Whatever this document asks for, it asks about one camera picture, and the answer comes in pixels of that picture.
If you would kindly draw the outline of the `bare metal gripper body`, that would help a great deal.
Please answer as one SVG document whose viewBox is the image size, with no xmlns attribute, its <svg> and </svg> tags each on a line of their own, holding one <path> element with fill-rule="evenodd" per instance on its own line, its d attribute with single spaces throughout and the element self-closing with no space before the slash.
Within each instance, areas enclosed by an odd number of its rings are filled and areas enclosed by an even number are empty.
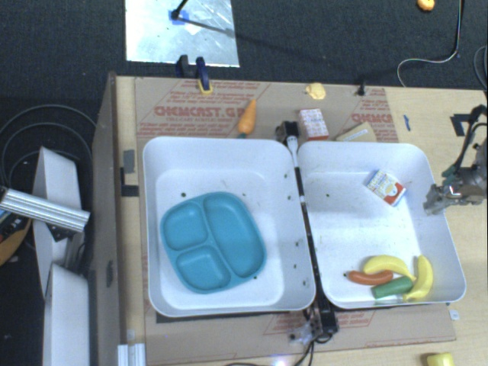
<svg viewBox="0 0 488 366">
<path fill-rule="evenodd" d="M 448 193 L 460 205 L 482 203 L 487 198 L 486 169 L 481 165 L 460 168 L 449 183 Z"/>
</svg>

